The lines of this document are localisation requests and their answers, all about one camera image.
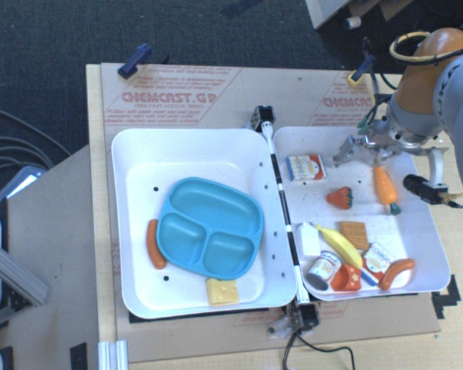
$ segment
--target brown waffle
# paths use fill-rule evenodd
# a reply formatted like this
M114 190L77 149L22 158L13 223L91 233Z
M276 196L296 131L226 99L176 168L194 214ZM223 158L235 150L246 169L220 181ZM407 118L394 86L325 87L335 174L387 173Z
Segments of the brown waffle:
M348 220L340 221L340 233L345 236L355 248L360 250L369 249L369 241L367 240L367 232L364 222L349 222Z

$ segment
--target yellow banana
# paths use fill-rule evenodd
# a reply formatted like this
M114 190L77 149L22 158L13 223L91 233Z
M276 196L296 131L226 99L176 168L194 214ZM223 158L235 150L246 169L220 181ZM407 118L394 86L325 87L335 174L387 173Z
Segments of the yellow banana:
M345 262L347 262L350 266L362 268L363 261L359 251L338 230L328 229L326 227L322 227L320 224L316 226L316 229L323 234L327 243L333 247L338 254L340 254Z

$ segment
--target yellow sponge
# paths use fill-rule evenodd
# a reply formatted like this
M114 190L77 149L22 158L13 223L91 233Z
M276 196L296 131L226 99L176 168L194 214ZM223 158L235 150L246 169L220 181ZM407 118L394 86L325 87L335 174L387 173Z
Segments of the yellow sponge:
M216 278L206 280L210 305L238 303L238 290L235 280L223 281Z

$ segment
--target dark floor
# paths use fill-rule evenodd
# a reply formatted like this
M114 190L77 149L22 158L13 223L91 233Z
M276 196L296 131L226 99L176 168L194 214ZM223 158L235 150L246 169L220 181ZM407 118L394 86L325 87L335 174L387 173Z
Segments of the dark floor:
M343 8L316 31L305 0L0 0L0 110L74 153L88 143L86 64L124 62L146 42L152 63L351 70L366 36L377 70L401 73L389 44L463 25L463 0L416 0L389 22L376 7L351 31L347 16ZM66 157L1 115L0 136L34 143L54 164ZM0 187L13 173L0 170Z

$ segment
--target toy hot dog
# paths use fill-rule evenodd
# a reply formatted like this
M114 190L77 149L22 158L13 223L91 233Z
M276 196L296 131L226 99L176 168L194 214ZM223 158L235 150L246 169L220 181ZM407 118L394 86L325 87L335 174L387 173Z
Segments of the toy hot dog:
M149 258L153 263L153 266L156 269L161 270L165 268L167 265L167 260L161 254L159 248L157 247L156 242L156 228L157 228L157 219L152 219L149 221L147 225L147 232L146 232L146 246L147 246L147 253L149 254Z
M406 270L411 270L414 268L415 262L413 259L400 259L399 261L395 261L391 263L389 268L384 273L383 277L379 281L379 288L384 291L387 291L391 284L393 284L393 280L399 273L402 273Z

